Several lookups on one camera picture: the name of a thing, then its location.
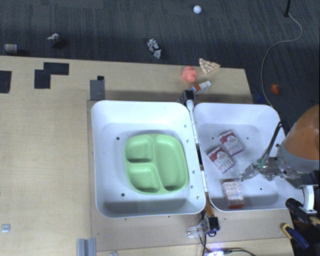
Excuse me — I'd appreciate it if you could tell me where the black cylinder on white bracket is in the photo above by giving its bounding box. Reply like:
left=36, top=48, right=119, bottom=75
left=285, top=184, right=320, bottom=226

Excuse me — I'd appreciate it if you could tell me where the small white and red packet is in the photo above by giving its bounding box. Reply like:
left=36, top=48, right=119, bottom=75
left=47, top=32, right=60, bottom=46

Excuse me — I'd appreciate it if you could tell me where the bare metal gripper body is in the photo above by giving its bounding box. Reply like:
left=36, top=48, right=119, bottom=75
left=259, top=156, right=302, bottom=188

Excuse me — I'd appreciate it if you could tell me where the green divided plate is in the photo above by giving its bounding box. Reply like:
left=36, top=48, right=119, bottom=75
left=123, top=133, right=189, bottom=196

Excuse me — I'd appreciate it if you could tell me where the small red and white carton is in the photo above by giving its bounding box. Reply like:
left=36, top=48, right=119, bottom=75
left=190, top=80, right=212, bottom=96

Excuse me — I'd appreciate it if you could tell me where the pink doughnut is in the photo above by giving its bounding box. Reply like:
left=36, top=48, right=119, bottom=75
left=181, top=65, right=198, bottom=83

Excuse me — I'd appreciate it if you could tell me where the thin black and white rod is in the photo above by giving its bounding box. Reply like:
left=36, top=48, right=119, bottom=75
left=185, top=99, right=209, bottom=201

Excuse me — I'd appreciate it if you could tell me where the pizza slice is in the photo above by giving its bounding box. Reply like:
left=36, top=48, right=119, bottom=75
left=198, top=57, right=222, bottom=75

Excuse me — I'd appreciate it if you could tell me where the white plastic tray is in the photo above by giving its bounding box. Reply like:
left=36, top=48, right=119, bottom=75
left=193, top=102, right=305, bottom=213
left=90, top=99, right=207, bottom=219

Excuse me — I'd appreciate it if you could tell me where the black and white carton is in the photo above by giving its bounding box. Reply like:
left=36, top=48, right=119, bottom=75
left=146, top=38, right=162, bottom=60

